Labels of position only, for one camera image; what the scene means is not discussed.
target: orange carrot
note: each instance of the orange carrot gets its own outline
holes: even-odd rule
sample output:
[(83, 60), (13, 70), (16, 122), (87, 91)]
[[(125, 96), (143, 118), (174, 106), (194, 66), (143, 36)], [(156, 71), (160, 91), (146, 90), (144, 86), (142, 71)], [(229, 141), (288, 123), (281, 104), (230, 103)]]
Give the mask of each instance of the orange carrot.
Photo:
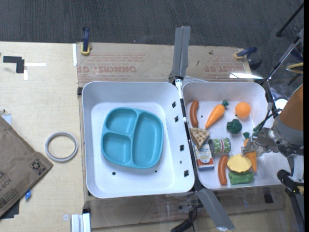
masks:
[[(245, 137), (245, 139), (246, 139), (243, 145), (246, 146), (246, 145), (247, 145), (247, 142), (249, 141), (249, 133), (248, 133), (248, 132), (245, 132), (245, 133), (243, 133), (243, 135), (244, 135), (244, 137)], [(248, 158), (250, 159), (250, 161), (251, 161), (251, 163), (252, 163), (252, 169), (253, 169), (253, 171), (256, 172), (256, 170), (257, 170), (256, 151), (247, 152), (247, 153), (245, 154), (245, 156), (248, 157)]]
[(216, 122), (225, 111), (225, 107), (228, 105), (228, 102), (224, 100), (222, 104), (216, 105), (212, 110), (211, 114), (208, 117), (208, 120), (205, 124), (205, 128), (208, 129), (214, 122)]

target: light wood surface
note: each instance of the light wood surface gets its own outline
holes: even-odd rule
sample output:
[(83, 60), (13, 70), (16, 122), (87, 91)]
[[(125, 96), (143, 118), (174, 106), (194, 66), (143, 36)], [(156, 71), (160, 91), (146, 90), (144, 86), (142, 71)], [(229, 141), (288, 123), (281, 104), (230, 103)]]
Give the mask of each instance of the light wood surface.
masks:
[[(36, 151), (45, 153), (47, 138), (58, 131), (72, 133), (79, 142), (77, 155), (66, 163), (53, 162), (51, 171), (32, 188), (28, 201), (21, 199), (19, 214), (0, 219), (0, 232), (69, 232), (63, 216), (81, 214), (84, 205), (83, 164), (77, 68), (72, 44), (0, 42), (0, 108), (12, 113), (12, 126)], [(15, 72), (3, 56), (22, 57), (25, 63), (46, 63), (28, 67), (28, 80)], [(69, 155), (73, 143), (57, 138), (50, 144), (58, 157)], [(231, 215), (236, 231), (295, 232), (297, 225), (289, 199), (279, 210)], [(170, 231), (182, 221), (149, 223), (93, 229), (97, 232)], [(218, 231), (209, 217), (195, 222), (197, 231)]]

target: orange fruit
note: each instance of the orange fruit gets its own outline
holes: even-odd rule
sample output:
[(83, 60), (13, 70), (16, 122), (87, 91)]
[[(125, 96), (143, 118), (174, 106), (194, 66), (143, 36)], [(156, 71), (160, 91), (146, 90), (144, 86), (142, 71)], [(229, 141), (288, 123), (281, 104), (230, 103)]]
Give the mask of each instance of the orange fruit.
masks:
[(251, 107), (246, 102), (240, 102), (235, 107), (235, 113), (236, 113), (236, 116), (238, 117), (242, 117), (242, 118), (247, 117), (249, 116), (250, 112), (251, 112)]

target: white plastic tub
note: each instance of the white plastic tub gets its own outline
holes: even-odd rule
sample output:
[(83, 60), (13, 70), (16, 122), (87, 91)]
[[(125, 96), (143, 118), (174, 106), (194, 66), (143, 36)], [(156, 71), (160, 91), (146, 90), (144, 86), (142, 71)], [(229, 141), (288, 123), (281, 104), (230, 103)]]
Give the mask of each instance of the white plastic tub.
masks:
[[(91, 82), (82, 92), (86, 183), (97, 198), (188, 192), (194, 184), (180, 98), (166, 82)], [(106, 115), (117, 107), (157, 115), (164, 128), (159, 162), (148, 169), (121, 166), (104, 158), (101, 134)]]
[[(259, 84), (253, 82), (189, 82), (183, 86), (183, 98), (187, 111), (189, 127), (192, 127), (189, 111), (194, 100), (199, 101), (197, 118), (199, 127), (204, 128), (210, 112), (217, 104), (227, 100), (227, 106), (224, 115), (211, 127), (209, 139), (229, 138), (231, 141), (231, 151), (229, 155), (241, 153), (241, 147), (245, 141), (244, 132), (253, 132), (253, 128), (262, 122), (267, 113), (267, 100), (265, 90)], [(235, 116), (235, 106), (239, 102), (247, 102), (251, 105), (251, 114), (245, 119)], [(238, 118), (242, 123), (242, 131), (238, 134), (231, 134), (227, 129), (227, 122)], [(272, 117), (266, 122), (265, 127), (271, 128), (273, 124)], [(231, 185), (227, 176), (229, 170), (226, 168), (227, 185), (221, 186), (218, 178), (218, 163), (220, 154), (213, 154), (214, 169), (198, 170), (198, 177), (203, 186), (209, 189), (228, 189), (253, 186), (278, 185), (280, 180), (277, 178), (277, 172), (285, 169), (290, 172), (287, 158), (281, 153), (264, 153), (257, 158), (257, 172), (254, 181), (248, 184)]]

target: hot dog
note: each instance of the hot dog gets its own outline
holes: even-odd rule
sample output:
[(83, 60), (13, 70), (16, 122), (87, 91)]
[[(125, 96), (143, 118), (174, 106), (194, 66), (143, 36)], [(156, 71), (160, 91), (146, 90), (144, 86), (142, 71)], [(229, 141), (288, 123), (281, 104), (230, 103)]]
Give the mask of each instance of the hot dog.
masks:
[(198, 120), (197, 120), (197, 108), (198, 108), (199, 102), (193, 101), (190, 107), (190, 121), (191, 125), (193, 127), (198, 127)]
[(219, 177), (220, 184), (222, 186), (225, 186), (227, 184), (227, 178), (225, 174), (225, 168), (227, 165), (227, 161), (228, 161), (228, 156), (223, 155), (221, 156), (219, 160), (219, 164), (218, 164), (218, 177)]

